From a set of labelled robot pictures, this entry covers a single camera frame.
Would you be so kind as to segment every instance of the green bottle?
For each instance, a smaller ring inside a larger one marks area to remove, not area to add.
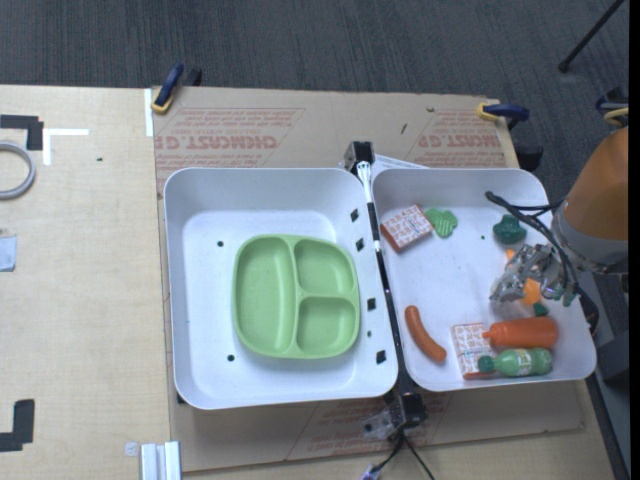
[[[482,373],[498,371],[507,377],[544,375],[553,367],[551,352],[546,348],[509,348],[496,357],[482,356],[478,370]]]

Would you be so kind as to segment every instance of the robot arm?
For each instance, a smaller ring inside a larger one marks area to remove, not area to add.
[[[548,244],[524,245],[496,280],[490,299],[524,297],[527,278],[540,283],[548,299],[568,306],[578,289],[578,273],[628,273],[629,132],[621,128],[596,148],[567,197],[556,209],[551,229],[492,193],[487,197],[540,231]]]

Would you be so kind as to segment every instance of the white tray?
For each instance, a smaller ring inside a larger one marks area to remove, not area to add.
[[[423,210],[450,210],[458,219],[449,237],[440,238],[432,231],[400,253],[382,239],[409,374],[430,391],[586,378],[595,369],[596,350],[578,299],[569,307],[543,300],[559,328],[550,373],[515,379],[462,378],[451,339],[452,326],[483,322],[488,328],[496,321],[533,316],[532,308],[520,302],[494,305],[489,301],[490,288],[507,262],[507,246],[493,237],[493,226],[507,211],[487,200],[487,191],[513,205],[548,203],[540,181],[520,169],[388,169],[374,179],[379,222],[413,204]],[[550,213],[541,220],[549,225]],[[523,227],[527,230],[524,243],[547,243],[540,233]],[[517,249],[519,244],[511,247]],[[415,346],[403,318],[403,310],[410,304],[420,309],[425,328],[447,350],[444,363],[428,359]]]
[[[187,403],[224,409],[370,398],[393,387],[397,357],[366,200],[352,174],[190,168],[167,180],[164,197],[174,377]],[[359,216],[352,221],[354,210]],[[270,233],[330,240],[351,254],[361,321],[347,352],[329,359],[283,359],[243,346],[233,326],[233,265],[246,240]],[[369,309],[370,300],[375,309]],[[382,352],[386,359],[379,362]]]

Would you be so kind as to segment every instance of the cardboard sheet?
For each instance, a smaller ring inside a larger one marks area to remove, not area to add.
[[[333,167],[351,141],[427,167],[517,167],[506,123],[476,116],[482,96],[343,94],[180,88],[169,112],[154,115],[163,255],[171,438],[185,472],[389,448],[363,438],[362,419],[379,399],[199,411],[180,403],[173,383],[162,188],[184,167]],[[428,419],[408,432],[415,446],[579,428],[571,382],[472,392],[422,391]]]

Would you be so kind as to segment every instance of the dark gray floor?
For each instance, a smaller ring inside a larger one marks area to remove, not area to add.
[[[612,131],[595,102],[628,89],[629,0],[557,69],[614,1],[0,0],[0,83],[148,87],[179,60],[208,86],[484,94],[530,109],[512,136],[544,147],[535,174],[557,200]],[[619,283],[596,285],[625,332]],[[588,385],[626,478],[602,384]]]

